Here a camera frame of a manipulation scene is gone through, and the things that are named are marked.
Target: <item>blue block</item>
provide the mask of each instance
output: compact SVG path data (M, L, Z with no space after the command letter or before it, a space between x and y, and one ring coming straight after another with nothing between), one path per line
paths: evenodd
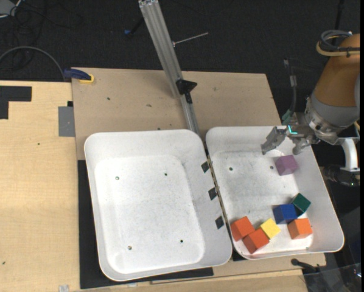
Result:
M280 204L273 209L273 213L277 224L289 223L298 218L293 204Z

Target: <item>blue and yellow clamp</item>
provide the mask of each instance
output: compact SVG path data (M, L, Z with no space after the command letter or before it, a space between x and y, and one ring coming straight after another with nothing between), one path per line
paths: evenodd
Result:
M79 83L83 84L90 84L94 82L94 76L92 74L87 74L86 72L78 69L66 68L63 71L63 75L65 78L78 79Z

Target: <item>yellow block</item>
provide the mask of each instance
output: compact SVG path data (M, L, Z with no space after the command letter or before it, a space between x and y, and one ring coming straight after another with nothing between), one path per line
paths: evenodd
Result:
M277 224L273 221L272 218L269 218L267 221L262 223L261 228L269 239L273 238L276 234L278 234L281 231L281 229L277 226Z

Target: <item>green light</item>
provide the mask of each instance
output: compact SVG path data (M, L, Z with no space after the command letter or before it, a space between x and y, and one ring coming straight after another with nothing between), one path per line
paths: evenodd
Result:
M292 131L292 128L290 127L290 125L288 125L287 128L289 129L290 134L298 134L298 132Z

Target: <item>gray cable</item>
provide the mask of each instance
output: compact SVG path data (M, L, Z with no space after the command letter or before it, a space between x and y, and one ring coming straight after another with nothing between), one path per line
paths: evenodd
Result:
M65 79L65 75L63 74L63 71L61 69L61 67L59 66L58 62L50 55L48 54L46 51L44 50L41 50L37 47L33 47L33 46L18 46L18 47L14 47L13 49L10 49L8 51L6 51L5 53L3 53L1 56L0 56L0 61L9 53L13 52L13 51L16 51L16 50L19 50L19 49L30 49L30 50L37 50L45 55L47 55L52 61L54 61L54 63L56 64L56 66L59 68L59 71L60 71L60 74L61 74L61 77L63 78L63 82L66 81Z

